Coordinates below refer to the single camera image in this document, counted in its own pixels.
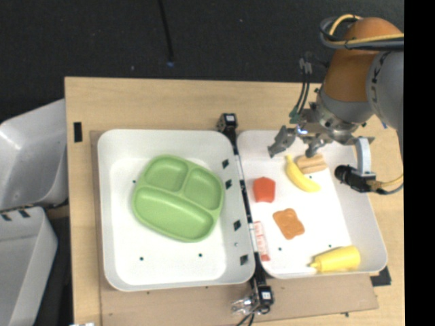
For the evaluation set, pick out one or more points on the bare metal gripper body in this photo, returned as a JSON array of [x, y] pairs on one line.
[[321, 124]]

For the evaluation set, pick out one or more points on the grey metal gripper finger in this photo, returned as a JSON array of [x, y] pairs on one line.
[[314, 146], [281, 140]]

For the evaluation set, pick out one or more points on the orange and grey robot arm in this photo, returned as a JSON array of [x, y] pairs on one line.
[[353, 70]]

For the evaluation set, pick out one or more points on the tan toy bread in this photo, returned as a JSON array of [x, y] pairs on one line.
[[312, 165]]

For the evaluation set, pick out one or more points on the yellow banana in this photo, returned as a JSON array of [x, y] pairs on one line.
[[300, 180]]

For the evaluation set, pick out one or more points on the red rounded toy block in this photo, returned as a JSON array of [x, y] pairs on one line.
[[263, 190]]

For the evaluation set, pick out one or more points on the thin black and white rod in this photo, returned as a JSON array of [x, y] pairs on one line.
[[245, 195]]

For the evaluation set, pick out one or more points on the white plastic tray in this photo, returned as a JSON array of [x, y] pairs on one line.
[[326, 216], [170, 263]]

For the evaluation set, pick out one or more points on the orange toast slice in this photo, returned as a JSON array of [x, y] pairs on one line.
[[289, 223]]

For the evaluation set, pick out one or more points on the red and white packet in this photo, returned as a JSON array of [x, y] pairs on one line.
[[261, 241]]

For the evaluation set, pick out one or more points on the yellow mustard bottle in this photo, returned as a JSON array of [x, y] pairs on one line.
[[338, 259]]

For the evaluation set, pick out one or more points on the green divided plate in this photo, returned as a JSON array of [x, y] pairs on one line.
[[170, 205]]

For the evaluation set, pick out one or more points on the black cylinder on white bracket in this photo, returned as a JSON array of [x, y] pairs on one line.
[[355, 178]]

